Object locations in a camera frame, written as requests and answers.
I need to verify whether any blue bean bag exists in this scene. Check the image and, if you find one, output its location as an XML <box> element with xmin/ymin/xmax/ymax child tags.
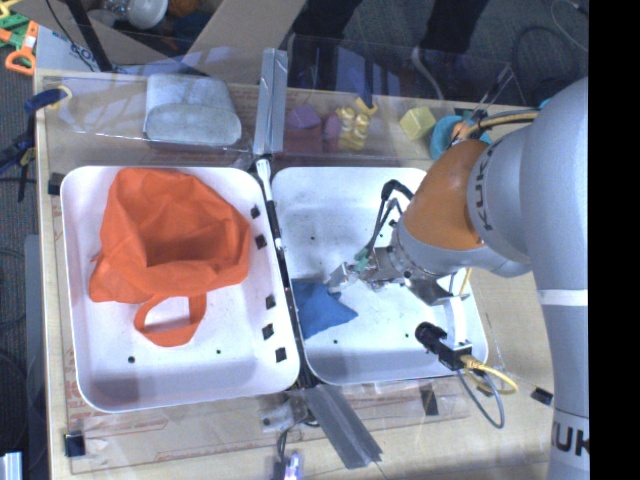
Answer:
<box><xmin>290</xmin><ymin>277</ymin><xmax>360</xmax><ymax>341</ymax></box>

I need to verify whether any brown cardboard box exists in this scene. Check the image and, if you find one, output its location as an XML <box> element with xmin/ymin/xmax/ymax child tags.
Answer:
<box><xmin>8</xmin><ymin>0</ymin><xmax>318</xmax><ymax>85</ymax></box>

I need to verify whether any yellow toy figure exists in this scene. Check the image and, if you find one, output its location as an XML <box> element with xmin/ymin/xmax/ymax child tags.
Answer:
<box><xmin>335</xmin><ymin>97</ymin><xmax>379</xmax><ymax>151</ymax></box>

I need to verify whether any white plastic tray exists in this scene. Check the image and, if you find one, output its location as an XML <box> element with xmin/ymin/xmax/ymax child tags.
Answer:
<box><xmin>269</xmin><ymin>166</ymin><xmax>490</xmax><ymax>387</ymax></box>
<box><xmin>59</xmin><ymin>164</ymin><xmax>302</xmax><ymax>414</ymax></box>

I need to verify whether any black cylinder on white bracket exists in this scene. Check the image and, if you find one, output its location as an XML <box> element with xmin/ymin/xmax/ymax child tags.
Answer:
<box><xmin>414</xmin><ymin>292</ymin><xmax>474</xmax><ymax>372</ymax></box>

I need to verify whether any white bowl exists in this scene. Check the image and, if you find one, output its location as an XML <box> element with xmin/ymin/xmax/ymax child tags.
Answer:
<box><xmin>126</xmin><ymin>0</ymin><xmax>170</xmax><ymax>31</ymax></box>

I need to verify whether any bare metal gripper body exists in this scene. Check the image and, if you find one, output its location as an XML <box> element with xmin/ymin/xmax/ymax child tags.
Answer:
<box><xmin>355</xmin><ymin>245</ymin><xmax>407</xmax><ymax>292</ymax></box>

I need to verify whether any teal bowl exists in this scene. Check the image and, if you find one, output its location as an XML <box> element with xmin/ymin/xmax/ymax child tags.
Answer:
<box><xmin>429</xmin><ymin>111</ymin><xmax>494</xmax><ymax>162</ymax></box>

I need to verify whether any purple block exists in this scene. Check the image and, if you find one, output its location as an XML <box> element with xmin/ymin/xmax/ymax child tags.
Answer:
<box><xmin>284</xmin><ymin>104</ymin><xmax>344</xmax><ymax>153</ymax></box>

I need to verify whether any orange cloth bag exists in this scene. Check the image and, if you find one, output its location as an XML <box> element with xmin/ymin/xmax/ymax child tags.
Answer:
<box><xmin>88</xmin><ymin>167</ymin><xmax>253</xmax><ymax>349</ymax></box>

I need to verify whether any grey fabric pouch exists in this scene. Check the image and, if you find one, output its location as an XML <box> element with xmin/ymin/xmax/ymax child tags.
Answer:
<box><xmin>143</xmin><ymin>73</ymin><xmax>243</xmax><ymax>151</ymax></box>

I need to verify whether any yellow cube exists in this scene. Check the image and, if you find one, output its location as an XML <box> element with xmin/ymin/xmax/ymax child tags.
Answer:
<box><xmin>399</xmin><ymin>106</ymin><xmax>437</xmax><ymax>142</ymax></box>

